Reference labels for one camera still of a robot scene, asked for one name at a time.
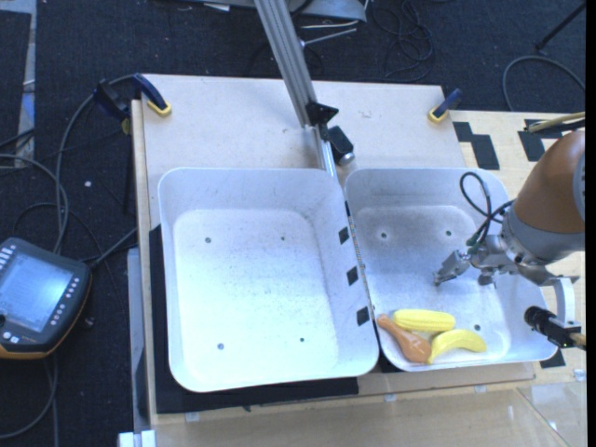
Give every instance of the black floor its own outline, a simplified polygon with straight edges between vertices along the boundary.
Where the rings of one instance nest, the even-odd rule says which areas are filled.
[[[312,45],[306,57],[314,79],[441,85],[446,94],[460,88],[460,109],[584,111],[586,11],[550,39],[544,53],[535,48],[584,1],[373,0],[368,23]],[[322,20],[295,18],[299,27]],[[9,30],[2,21],[4,36]],[[309,40],[339,30],[298,33]],[[12,36],[20,44],[16,30]],[[37,0],[35,40],[35,153],[52,171],[69,120],[103,78],[136,72],[278,77],[262,25],[250,9],[226,13],[166,0]],[[9,51],[15,48],[8,36],[0,41],[0,68],[13,61]],[[517,62],[526,56],[540,58]],[[503,76],[511,63],[509,107]],[[22,68],[16,73],[22,75]],[[128,98],[134,95],[126,82],[117,88]],[[19,89],[13,84],[3,91],[0,96],[14,101],[14,111]],[[11,114],[6,123],[1,119],[2,141],[16,134]],[[135,226],[133,194],[126,190],[130,139],[115,119],[89,106],[66,147],[61,180],[73,215],[62,253],[89,260]],[[11,146],[0,150],[10,152]],[[0,238],[16,235],[51,250],[57,236],[54,191],[37,169],[3,169]],[[62,446],[115,445],[119,432],[133,429],[126,257],[126,250],[117,252],[95,271],[86,313],[93,326],[74,330],[58,350]],[[34,420],[47,396],[41,361],[0,362],[0,436]],[[22,436],[0,444],[46,446],[53,435],[50,411]]]

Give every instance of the black mat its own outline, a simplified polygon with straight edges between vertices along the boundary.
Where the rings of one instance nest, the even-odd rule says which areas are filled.
[[[19,130],[31,15],[0,10],[0,142]]]
[[[169,369],[166,285],[160,226],[151,231],[149,240],[155,340],[156,408],[159,413],[190,413],[238,406],[249,409],[254,405],[273,402],[335,398],[358,394],[358,381],[355,377],[246,387],[214,393],[195,393],[181,387]]]
[[[431,37],[430,58],[406,70],[413,62],[407,54],[420,60],[425,55],[422,46],[396,44],[398,20],[388,11],[400,17],[402,30],[412,29],[411,25],[405,27],[404,0],[374,0],[369,22],[359,24],[355,34],[310,47],[306,56],[313,77],[442,85],[446,94],[461,88],[460,109],[507,111],[501,88],[505,68],[521,56],[534,55],[535,42],[582,0],[409,1]],[[321,21],[296,20],[298,26]],[[338,30],[298,32],[309,40]],[[278,77],[268,50],[256,52],[265,41],[258,16],[249,9],[233,8],[225,13],[201,4],[166,0],[37,0],[35,146],[39,160],[53,167],[53,154],[68,120],[100,79],[135,72]],[[544,50],[585,81],[586,12],[562,29]],[[385,77],[390,71],[394,71],[391,77]],[[127,84],[119,85],[118,90],[133,94]],[[585,110],[585,94],[578,84],[559,68],[539,61],[512,68],[508,92],[519,111]],[[233,107],[231,102],[222,105]],[[63,182],[72,208],[105,250],[134,225],[133,215],[123,215],[122,208],[129,139],[118,131],[117,122],[93,110],[82,114],[68,145],[74,149],[65,154]],[[0,196],[11,201],[3,204],[0,220],[0,234],[8,237],[19,212],[40,200],[53,200],[53,187],[38,172],[22,171],[0,178]],[[51,248],[56,235],[54,218],[48,210],[33,211],[20,225],[19,235]],[[78,222],[73,222],[64,250],[77,258],[96,252],[90,235]],[[127,307],[126,253],[112,257],[110,264],[116,288],[104,267],[94,278],[89,313],[96,319],[95,326],[88,332],[73,333],[60,350],[62,446],[114,445],[119,432],[132,430],[129,328],[123,315]],[[0,431],[6,431],[28,422],[43,405],[47,382],[38,364],[25,368],[0,363],[0,372],[0,399],[15,400],[9,410],[1,411]],[[51,418],[47,417],[42,425],[6,445],[45,446],[51,432]]]

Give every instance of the blue and yellow clamp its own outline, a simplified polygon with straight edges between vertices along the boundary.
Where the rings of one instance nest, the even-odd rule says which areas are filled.
[[[171,105],[163,99],[157,88],[142,74],[136,73],[131,77],[134,86],[146,97],[147,105],[158,115],[165,117],[171,113]],[[109,81],[103,79],[93,91],[93,101],[103,111],[118,119],[125,134],[130,132],[130,103],[112,87]]]
[[[435,106],[428,112],[428,119],[430,119],[433,123],[440,123],[449,112],[450,109],[455,109],[459,102],[462,101],[463,93],[461,89],[454,89],[454,91],[445,98],[445,101]]]

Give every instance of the yellow banana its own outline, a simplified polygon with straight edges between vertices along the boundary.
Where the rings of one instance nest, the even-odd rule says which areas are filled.
[[[453,315],[430,309],[399,309],[393,313],[393,321],[405,330],[417,332],[446,332],[455,326]]]
[[[430,358],[427,364],[433,362],[438,355],[458,347],[481,353],[486,351],[486,343],[479,334],[470,330],[450,330],[434,337],[431,344]]]

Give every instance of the robotic hand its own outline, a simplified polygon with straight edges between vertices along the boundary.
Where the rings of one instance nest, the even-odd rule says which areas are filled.
[[[480,269],[479,283],[493,282],[494,274],[519,274],[538,286],[553,286],[557,315],[537,306],[528,308],[525,321],[559,347],[585,349],[581,326],[574,321],[573,282],[557,277],[546,265],[586,247],[585,133],[569,132],[540,158],[517,199],[489,214],[503,216],[498,235],[469,241],[467,251],[454,251],[434,274],[435,285],[456,278],[470,266]]]

